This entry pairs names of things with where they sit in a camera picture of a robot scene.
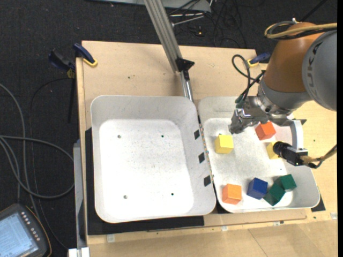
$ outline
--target blue cube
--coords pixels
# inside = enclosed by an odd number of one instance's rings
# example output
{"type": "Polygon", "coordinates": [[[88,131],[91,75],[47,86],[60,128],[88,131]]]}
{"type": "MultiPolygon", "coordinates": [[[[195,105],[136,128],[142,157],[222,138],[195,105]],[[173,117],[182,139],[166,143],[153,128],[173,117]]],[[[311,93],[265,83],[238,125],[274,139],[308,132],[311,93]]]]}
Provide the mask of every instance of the blue cube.
{"type": "Polygon", "coordinates": [[[254,178],[248,187],[247,195],[255,199],[262,199],[267,193],[268,182],[254,178]]]}

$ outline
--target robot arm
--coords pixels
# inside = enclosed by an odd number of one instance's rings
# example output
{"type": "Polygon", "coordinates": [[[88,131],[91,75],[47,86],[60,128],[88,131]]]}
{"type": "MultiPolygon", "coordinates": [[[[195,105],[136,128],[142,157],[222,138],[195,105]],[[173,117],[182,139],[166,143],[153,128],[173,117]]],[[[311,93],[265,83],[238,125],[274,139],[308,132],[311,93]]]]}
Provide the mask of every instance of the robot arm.
{"type": "MultiPolygon", "coordinates": [[[[308,22],[295,23],[288,30],[313,27],[308,22]]],[[[337,29],[281,40],[275,46],[268,67],[258,86],[257,96],[247,96],[236,109],[229,130],[241,133],[248,126],[269,120],[290,126],[292,134],[305,120],[292,119],[292,112],[307,101],[337,110],[337,29]]],[[[279,156],[294,165],[302,164],[307,151],[293,135],[292,145],[276,144],[279,156]]]]}

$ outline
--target orange cube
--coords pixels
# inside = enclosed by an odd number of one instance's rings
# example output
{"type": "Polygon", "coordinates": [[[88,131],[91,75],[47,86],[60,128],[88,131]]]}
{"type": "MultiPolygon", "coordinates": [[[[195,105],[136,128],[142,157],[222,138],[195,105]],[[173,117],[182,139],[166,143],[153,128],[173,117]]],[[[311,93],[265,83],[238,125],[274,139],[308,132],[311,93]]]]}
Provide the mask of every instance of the orange cube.
{"type": "Polygon", "coordinates": [[[265,124],[260,123],[255,128],[255,131],[256,131],[256,134],[257,134],[259,140],[270,139],[276,134],[273,123],[270,121],[268,121],[265,124]]]}
{"type": "Polygon", "coordinates": [[[227,184],[223,188],[222,200],[224,203],[236,205],[242,200],[242,187],[239,185],[227,184]]]}

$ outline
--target wooden table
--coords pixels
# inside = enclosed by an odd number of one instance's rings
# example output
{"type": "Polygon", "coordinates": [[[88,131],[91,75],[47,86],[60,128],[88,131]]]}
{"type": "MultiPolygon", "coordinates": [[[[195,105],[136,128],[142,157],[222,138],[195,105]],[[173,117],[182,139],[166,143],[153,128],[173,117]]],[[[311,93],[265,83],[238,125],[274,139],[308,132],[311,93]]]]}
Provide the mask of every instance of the wooden table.
{"type": "MultiPolygon", "coordinates": [[[[94,98],[107,94],[181,96],[183,93],[180,77],[172,73],[161,45],[96,41],[83,41],[82,45],[98,60],[96,67],[88,66],[80,58],[76,61],[84,173],[85,131],[91,127],[90,105],[94,98]]],[[[247,80],[233,68],[231,58],[234,54],[246,59],[256,56],[251,49],[180,46],[180,50],[185,59],[195,62],[190,79],[196,105],[207,96],[238,96],[247,80]]],[[[259,66],[251,69],[253,77],[259,73],[259,66]]],[[[249,94],[256,92],[257,87],[252,87],[249,94]]],[[[304,146],[310,156],[324,155],[336,144],[336,112],[311,101],[295,111],[294,116],[307,119],[303,126],[304,146]]],[[[86,235],[87,246],[91,256],[228,256],[228,252],[251,256],[252,251],[254,256],[274,256],[278,253],[278,243],[282,243],[282,252],[290,255],[296,251],[304,253],[298,256],[335,256],[338,254],[337,156],[329,158],[313,173],[324,211],[288,209],[218,214],[215,210],[204,216],[204,227],[86,235]]],[[[85,175],[83,184],[86,201],[85,175]]]]}

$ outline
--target yellow cube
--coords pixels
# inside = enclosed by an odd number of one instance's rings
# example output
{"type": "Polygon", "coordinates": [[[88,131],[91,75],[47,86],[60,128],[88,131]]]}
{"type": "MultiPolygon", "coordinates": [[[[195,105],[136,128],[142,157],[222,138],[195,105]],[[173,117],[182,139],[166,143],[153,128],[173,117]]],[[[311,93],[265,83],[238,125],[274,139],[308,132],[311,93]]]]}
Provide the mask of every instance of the yellow cube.
{"type": "Polygon", "coordinates": [[[231,135],[219,134],[214,141],[215,152],[228,154],[234,149],[234,140],[231,135]]]}
{"type": "Polygon", "coordinates": [[[269,156],[269,159],[277,159],[279,158],[279,156],[273,151],[273,146],[276,142],[270,142],[266,149],[267,149],[267,153],[268,153],[268,156],[269,156]]]}

